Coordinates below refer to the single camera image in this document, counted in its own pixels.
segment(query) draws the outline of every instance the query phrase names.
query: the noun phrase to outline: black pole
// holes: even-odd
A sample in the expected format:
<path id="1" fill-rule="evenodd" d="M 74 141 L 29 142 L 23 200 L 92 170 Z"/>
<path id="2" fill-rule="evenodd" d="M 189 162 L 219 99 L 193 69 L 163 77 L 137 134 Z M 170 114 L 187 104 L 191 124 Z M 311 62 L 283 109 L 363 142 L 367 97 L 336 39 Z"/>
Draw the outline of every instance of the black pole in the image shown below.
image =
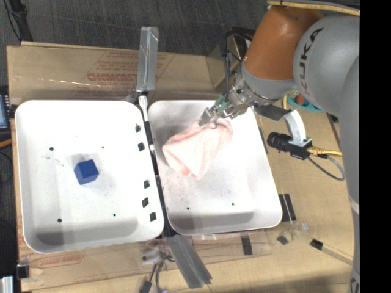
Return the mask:
<path id="1" fill-rule="evenodd" d="M 27 8 L 20 0 L 8 0 L 11 6 L 11 15 L 18 25 L 20 39 L 24 41 L 33 41 L 27 22 Z"/>

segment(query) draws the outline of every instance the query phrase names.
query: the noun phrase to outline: gray carpet floor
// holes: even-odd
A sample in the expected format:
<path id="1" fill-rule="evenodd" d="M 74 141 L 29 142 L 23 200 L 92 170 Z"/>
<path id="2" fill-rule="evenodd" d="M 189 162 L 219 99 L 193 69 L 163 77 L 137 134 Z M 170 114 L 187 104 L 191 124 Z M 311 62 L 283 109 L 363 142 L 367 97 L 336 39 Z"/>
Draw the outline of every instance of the gray carpet floor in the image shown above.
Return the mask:
<path id="1" fill-rule="evenodd" d="M 159 51 L 199 55 L 209 54 L 233 26 L 255 29 L 267 11 L 266 0 L 21 1 L 36 42 L 138 49 L 140 28 L 154 26 L 159 29 Z M 0 6 L 0 86 L 7 87 L 6 46 L 20 41 L 2 1 Z M 15 274 L 16 218 L 12 152 L 8 146 L 0 153 L 1 278 Z"/>

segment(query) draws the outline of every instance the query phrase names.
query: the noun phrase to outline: pink towel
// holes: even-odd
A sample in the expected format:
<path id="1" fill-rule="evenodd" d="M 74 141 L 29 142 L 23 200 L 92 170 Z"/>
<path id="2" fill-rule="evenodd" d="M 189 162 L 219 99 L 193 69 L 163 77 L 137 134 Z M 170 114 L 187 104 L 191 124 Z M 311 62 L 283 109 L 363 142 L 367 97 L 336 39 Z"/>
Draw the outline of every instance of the pink towel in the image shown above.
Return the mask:
<path id="1" fill-rule="evenodd" d="M 208 171 L 217 152 L 231 141 L 232 127 L 224 119 L 203 129 L 198 122 L 172 136 L 163 145 L 163 154 L 172 169 L 199 180 Z"/>

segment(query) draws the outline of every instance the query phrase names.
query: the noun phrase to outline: blue block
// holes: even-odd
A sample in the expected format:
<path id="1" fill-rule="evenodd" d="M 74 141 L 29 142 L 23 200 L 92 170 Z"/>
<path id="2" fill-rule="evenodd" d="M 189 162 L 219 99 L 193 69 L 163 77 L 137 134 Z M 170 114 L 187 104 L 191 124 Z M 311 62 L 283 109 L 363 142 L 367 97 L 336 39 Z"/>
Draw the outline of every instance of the blue block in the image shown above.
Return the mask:
<path id="1" fill-rule="evenodd" d="M 90 183 L 94 181 L 99 175 L 98 169 L 95 166 L 93 159 L 78 163 L 74 171 L 79 184 Z"/>

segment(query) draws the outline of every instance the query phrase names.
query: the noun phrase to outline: white tray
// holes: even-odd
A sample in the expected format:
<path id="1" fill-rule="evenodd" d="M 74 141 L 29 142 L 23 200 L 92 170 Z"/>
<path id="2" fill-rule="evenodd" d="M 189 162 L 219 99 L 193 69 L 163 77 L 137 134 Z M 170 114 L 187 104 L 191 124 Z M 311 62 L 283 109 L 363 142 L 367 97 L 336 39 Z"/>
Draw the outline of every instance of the white tray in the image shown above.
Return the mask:
<path id="1" fill-rule="evenodd" d="M 161 234 L 155 173 L 135 105 L 28 101 L 17 108 L 15 123 L 24 238 L 33 250 L 51 253 Z M 88 159 L 100 174 L 80 185 L 73 169 Z"/>
<path id="2" fill-rule="evenodd" d="M 148 110 L 172 228 L 190 236 L 276 226 L 282 208 L 252 110 L 230 120 L 232 141 L 218 152 L 201 180 L 182 176 L 167 165 L 162 146 L 213 103 L 158 101 Z"/>

